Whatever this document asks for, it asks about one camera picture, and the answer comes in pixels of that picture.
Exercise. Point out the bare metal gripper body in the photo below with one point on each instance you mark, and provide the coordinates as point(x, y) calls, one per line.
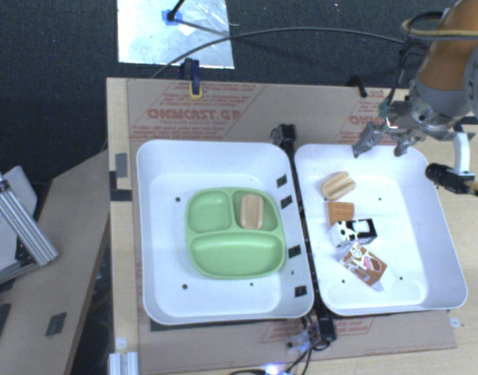
point(411, 121)

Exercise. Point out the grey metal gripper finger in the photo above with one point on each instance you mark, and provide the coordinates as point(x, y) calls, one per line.
point(404, 145)
point(364, 141)

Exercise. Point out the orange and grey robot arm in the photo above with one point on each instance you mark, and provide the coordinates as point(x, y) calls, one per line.
point(450, 65)

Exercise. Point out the tan toy bread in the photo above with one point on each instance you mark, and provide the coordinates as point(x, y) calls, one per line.
point(250, 211)
point(338, 185)

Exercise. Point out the orange toy biscuit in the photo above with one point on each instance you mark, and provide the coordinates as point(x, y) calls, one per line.
point(340, 212)

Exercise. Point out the black and white cow carton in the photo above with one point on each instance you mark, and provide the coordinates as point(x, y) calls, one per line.
point(352, 233)

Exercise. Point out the thin black rod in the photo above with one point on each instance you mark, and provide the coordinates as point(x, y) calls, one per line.
point(304, 225)

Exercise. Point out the white plastic tray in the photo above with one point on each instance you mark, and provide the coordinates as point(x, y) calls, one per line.
point(172, 248)
point(418, 248)

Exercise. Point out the brown and white carton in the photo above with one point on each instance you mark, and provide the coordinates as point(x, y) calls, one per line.
point(366, 266)

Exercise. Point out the brown cardboard board red print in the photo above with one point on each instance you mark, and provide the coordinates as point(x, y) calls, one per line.
point(239, 108)

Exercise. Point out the green divided plate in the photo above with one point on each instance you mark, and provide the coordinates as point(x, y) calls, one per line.
point(231, 248)

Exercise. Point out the black cylinder on white bracket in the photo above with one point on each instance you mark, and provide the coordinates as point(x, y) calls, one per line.
point(454, 170)

